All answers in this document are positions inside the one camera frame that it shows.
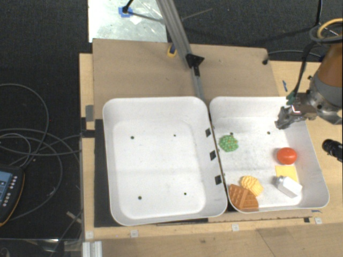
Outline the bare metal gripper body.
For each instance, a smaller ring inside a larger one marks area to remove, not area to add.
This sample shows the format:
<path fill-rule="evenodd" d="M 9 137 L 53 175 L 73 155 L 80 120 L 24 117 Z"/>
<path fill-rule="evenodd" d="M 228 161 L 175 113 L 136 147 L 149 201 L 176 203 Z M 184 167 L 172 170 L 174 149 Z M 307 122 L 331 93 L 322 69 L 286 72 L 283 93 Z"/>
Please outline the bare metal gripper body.
<path fill-rule="evenodd" d="M 315 90 L 297 93 L 290 114 L 297 117 L 297 121 L 314 120 L 319 117 L 331 124 L 342 124 L 342 117 L 338 115 L 341 108 L 328 102 Z"/>

